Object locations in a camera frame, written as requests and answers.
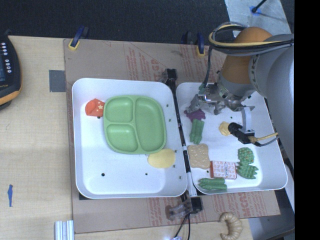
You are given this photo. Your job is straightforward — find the green broccoli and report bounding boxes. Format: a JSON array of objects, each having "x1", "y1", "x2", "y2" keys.
[{"x1": 236, "y1": 147, "x2": 260, "y2": 180}]

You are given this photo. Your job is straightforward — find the orange and white carton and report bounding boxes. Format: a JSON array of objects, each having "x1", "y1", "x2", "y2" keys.
[{"x1": 209, "y1": 160, "x2": 238, "y2": 180}]

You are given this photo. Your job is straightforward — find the brown cardboard board red print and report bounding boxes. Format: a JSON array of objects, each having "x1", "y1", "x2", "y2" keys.
[{"x1": 63, "y1": 38, "x2": 281, "y2": 234}]

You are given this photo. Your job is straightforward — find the tan bread slice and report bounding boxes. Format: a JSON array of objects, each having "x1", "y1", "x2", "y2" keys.
[{"x1": 187, "y1": 143, "x2": 211, "y2": 170}]

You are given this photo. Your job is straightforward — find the black cylinder on white bracket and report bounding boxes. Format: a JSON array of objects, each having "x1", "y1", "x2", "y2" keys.
[{"x1": 227, "y1": 107, "x2": 256, "y2": 145}]

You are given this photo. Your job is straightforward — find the yellow oval toy food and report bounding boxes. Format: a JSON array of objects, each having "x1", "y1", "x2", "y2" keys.
[{"x1": 147, "y1": 148, "x2": 177, "y2": 169}]

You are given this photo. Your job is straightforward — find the small yellow toy food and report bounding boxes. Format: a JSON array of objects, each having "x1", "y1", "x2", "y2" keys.
[{"x1": 218, "y1": 121, "x2": 231, "y2": 137}]

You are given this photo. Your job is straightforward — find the thin black and white rod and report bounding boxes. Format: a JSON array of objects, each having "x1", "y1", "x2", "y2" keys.
[{"x1": 169, "y1": 78, "x2": 198, "y2": 198}]

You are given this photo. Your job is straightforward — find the tan croissant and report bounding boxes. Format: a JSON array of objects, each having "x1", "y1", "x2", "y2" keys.
[{"x1": 219, "y1": 211, "x2": 244, "y2": 240}]

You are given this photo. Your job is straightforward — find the orange toy food with star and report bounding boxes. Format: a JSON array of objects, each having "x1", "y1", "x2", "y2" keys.
[{"x1": 84, "y1": 98, "x2": 106, "y2": 118}]

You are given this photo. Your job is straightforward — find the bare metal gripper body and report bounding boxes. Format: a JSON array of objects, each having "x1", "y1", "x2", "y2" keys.
[{"x1": 198, "y1": 82, "x2": 256, "y2": 111}]

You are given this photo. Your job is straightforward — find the green divided plate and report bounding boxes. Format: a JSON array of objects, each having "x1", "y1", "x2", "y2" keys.
[{"x1": 102, "y1": 95, "x2": 168, "y2": 155}]

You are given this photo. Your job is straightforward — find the white plastic tray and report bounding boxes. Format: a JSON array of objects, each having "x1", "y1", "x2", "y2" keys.
[
  {"x1": 71, "y1": 77, "x2": 189, "y2": 200},
  {"x1": 175, "y1": 81, "x2": 289, "y2": 195}
]

